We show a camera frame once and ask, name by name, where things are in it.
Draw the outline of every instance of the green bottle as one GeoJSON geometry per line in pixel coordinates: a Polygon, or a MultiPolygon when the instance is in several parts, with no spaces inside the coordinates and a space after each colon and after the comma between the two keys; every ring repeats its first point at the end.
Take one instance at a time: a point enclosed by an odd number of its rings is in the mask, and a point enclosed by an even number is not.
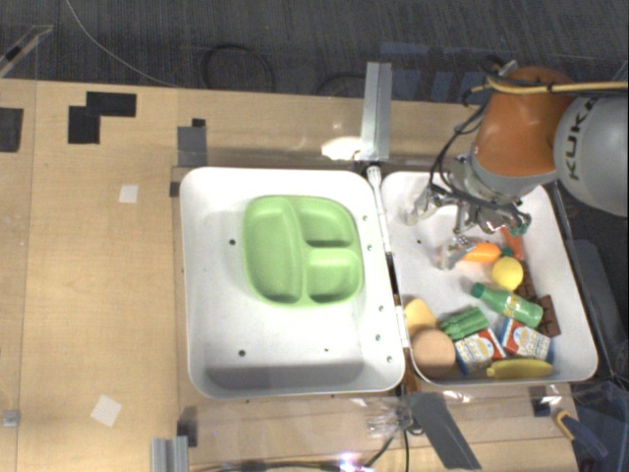
{"type": "Polygon", "coordinates": [[[497,313],[515,319],[530,328],[536,328],[542,321],[542,306],[522,299],[507,290],[491,290],[481,283],[476,283],[472,287],[472,295],[483,299],[497,313]]]}

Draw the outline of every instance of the toy food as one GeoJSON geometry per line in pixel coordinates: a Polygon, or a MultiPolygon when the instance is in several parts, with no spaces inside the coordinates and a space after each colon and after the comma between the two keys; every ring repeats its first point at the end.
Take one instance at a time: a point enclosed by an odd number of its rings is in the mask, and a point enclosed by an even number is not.
{"type": "Polygon", "coordinates": [[[524,271],[524,277],[522,278],[522,283],[520,283],[513,292],[527,301],[531,301],[532,303],[536,302],[538,300],[538,293],[533,284],[533,277],[531,276],[529,265],[526,261],[520,261],[520,265],[522,266],[522,271],[524,271]]]}
{"type": "Polygon", "coordinates": [[[454,343],[456,358],[463,374],[473,373],[491,362],[506,357],[498,339],[490,328],[454,343]]]}
{"type": "Polygon", "coordinates": [[[491,268],[491,279],[496,285],[513,292],[524,279],[524,269],[516,259],[501,257],[491,268]]]}
{"type": "Polygon", "coordinates": [[[483,301],[494,311],[508,319],[536,328],[542,320],[543,309],[540,305],[529,302],[506,290],[492,290],[480,283],[472,287],[472,295],[483,301]]]}
{"type": "Polygon", "coordinates": [[[522,236],[513,236],[507,227],[500,227],[500,232],[504,236],[507,247],[511,249],[512,257],[518,261],[524,259],[524,248],[522,246],[522,236]]]}
{"type": "Polygon", "coordinates": [[[404,317],[409,335],[413,337],[424,328],[436,328],[437,321],[422,299],[413,299],[404,307],[404,317]]]}
{"type": "Polygon", "coordinates": [[[552,374],[552,366],[535,358],[514,358],[491,363],[487,375],[497,380],[544,378],[552,374]]]}
{"type": "Polygon", "coordinates": [[[513,319],[508,319],[502,328],[500,344],[504,351],[512,355],[545,360],[550,348],[550,338],[513,319]]]}
{"type": "Polygon", "coordinates": [[[538,299],[537,304],[543,309],[543,316],[538,330],[548,337],[555,337],[561,333],[561,327],[559,326],[559,320],[557,319],[557,313],[554,311],[554,305],[552,304],[552,297],[544,295],[538,299]]]}
{"type": "Polygon", "coordinates": [[[454,344],[441,330],[420,330],[411,342],[413,359],[422,373],[429,378],[446,374],[456,362],[454,344]]]}
{"type": "Polygon", "coordinates": [[[479,307],[474,306],[445,320],[440,327],[450,339],[458,341],[467,335],[488,328],[489,322],[479,307]]]}
{"type": "Polygon", "coordinates": [[[502,257],[502,255],[502,249],[494,243],[480,241],[476,243],[476,248],[474,250],[468,252],[463,257],[463,261],[468,261],[470,263],[491,264],[502,257]]]}

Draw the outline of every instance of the toy juice box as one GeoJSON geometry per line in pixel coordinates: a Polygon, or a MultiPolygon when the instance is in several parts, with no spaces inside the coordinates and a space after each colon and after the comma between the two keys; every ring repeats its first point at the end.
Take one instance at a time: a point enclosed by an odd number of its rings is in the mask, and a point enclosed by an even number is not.
{"type": "Polygon", "coordinates": [[[500,344],[504,351],[512,355],[545,360],[550,338],[516,320],[508,319],[502,328],[500,344]]]}
{"type": "Polygon", "coordinates": [[[486,328],[454,343],[456,358],[464,374],[479,371],[491,362],[506,357],[500,342],[490,328],[486,328]]]}

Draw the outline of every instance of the metal bracket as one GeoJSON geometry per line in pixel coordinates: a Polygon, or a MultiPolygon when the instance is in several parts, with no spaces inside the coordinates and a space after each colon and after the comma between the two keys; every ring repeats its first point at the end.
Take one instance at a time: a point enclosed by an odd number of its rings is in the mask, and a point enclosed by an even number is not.
{"type": "Polygon", "coordinates": [[[177,166],[207,166],[207,128],[202,119],[193,119],[192,126],[177,128],[177,166]]]}
{"type": "Polygon", "coordinates": [[[440,393],[415,392],[404,398],[413,413],[414,425],[424,429],[445,468],[483,469],[440,393]]]}
{"type": "Polygon", "coordinates": [[[151,472],[188,472],[188,438],[153,439],[150,443],[151,472]]]}
{"type": "Polygon", "coordinates": [[[361,161],[385,161],[389,158],[392,87],[390,63],[367,64],[359,154],[361,161]]]}
{"type": "Polygon", "coordinates": [[[3,427],[17,427],[20,425],[20,411],[4,411],[2,413],[3,427]]]}

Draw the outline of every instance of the white tray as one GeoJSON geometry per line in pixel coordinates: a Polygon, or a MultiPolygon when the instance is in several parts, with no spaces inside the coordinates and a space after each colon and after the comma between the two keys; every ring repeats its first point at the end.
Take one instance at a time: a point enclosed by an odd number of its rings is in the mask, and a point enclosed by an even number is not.
{"type": "MultiPolygon", "coordinates": [[[[503,318],[470,295],[474,282],[491,283],[490,265],[461,262],[450,271],[436,266],[439,248],[452,238],[455,206],[446,206],[432,217],[408,226],[400,214],[422,192],[427,173],[398,172],[382,184],[384,206],[404,304],[419,297],[438,319],[470,305],[486,312],[490,325],[498,333],[503,318]]],[[[590,378],[598,364],[597,349],[563,245],[552,204],[542,187],[524,198],[522,211],[533,222],[524,237],[525,257],[538,295],[550,294],[561,327],[561,335],[552,340],[553,374],[541,383],[578,382],[590,378]]],[[[480,228],[468,233],[503,245],[501,235],[486,235],[480,228]]],[[[441,385],[518,384],[519,381],[494,381],[480,377],[427,381],[441,385]]]]}
{"type": "Polygon", "coordinates": [[[404,355],[367,181],[346,171],[199,168],[186,175],[180,199],[188,364],[201,393],[248,398],[399,384],[404,355]],[[303,309],[255,297],[241,252],[243,214],[268,195],[328,198],[350,211],[365,262],[354,299],[303,309]]]}

